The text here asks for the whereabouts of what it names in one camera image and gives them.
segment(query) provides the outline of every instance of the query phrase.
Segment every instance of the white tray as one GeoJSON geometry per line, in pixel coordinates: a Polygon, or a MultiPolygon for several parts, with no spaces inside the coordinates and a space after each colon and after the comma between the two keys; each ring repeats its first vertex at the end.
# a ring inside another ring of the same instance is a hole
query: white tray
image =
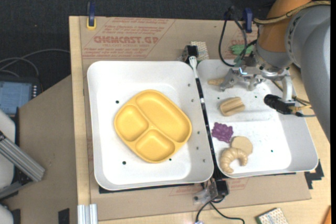
{"type": "MultiPolygon", "coordinates": [[[[233,127],[234,136],[245,136],[253,144],[253,153],[248,164],[240,166],[238,160],[231,163],[234,170],[228,177],[247,177],[268,174],[282,174],[313,170],[318,156],[304,118],[283,115],[264,104],[267,94],[282,96],[281,91],[271,82],[259,84],[254,91],[247,90],[247,82],[239,82],[224,92],[219,86],[209,85],[209,79],[223,78],[230,67],[220,60],[204,60],[199,63],[198,74],[202,84],[204,101],[210,130],[215,122],[233,127]],[[231,97],[241,97],[246,106],[243,112],[223,116],[220,103],[231,97]]],[[[226,142],[213,138],[217,163],[226,142]]]]}
{"type": "Polygon", "coordinates": [[[92,123],[94,171],[107,190],[200,183],[213,173],[197,85],[191,67],[178,61],[98,61],[87,72],[92,123]],[[159,164],[148,163],[118,137],[113,119],[118,110],[143,90],[158,90],[191,120],[185,145],[159,164]]]}

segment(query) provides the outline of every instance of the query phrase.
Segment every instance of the yellow plate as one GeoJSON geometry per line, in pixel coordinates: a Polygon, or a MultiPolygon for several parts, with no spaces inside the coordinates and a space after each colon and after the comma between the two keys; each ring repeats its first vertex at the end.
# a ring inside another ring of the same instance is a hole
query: yellow plate
{"type": "Polygon", "coordinates": [[[130,99],[116,114],[114,128],[125,144],[150,163],[174,155],[189,139],[189,118],[168,97],[145,90],[130,99]]]}

